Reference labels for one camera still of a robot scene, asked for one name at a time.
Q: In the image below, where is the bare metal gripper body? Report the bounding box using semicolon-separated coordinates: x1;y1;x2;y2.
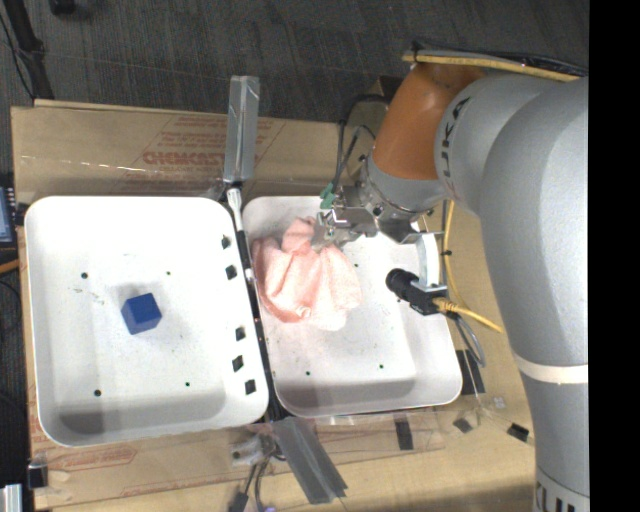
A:
329;186;397;239

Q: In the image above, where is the pink cloth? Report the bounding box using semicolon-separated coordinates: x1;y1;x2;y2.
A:
249;215;364;333

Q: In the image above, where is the thin black and white rod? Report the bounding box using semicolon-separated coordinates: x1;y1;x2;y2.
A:
226;186;277;422

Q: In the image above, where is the white plastic tray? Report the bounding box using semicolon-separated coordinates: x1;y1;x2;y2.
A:
23;195;271;448
240;194;464;419

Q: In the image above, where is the brown cardboard board, red print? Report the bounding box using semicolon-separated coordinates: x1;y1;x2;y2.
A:
9;98;537;512

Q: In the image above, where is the blue cube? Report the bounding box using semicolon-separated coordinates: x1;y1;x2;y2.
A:
120;292;164;336

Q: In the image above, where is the black cylinder on white bracket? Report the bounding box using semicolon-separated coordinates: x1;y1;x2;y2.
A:
384;230;450;317

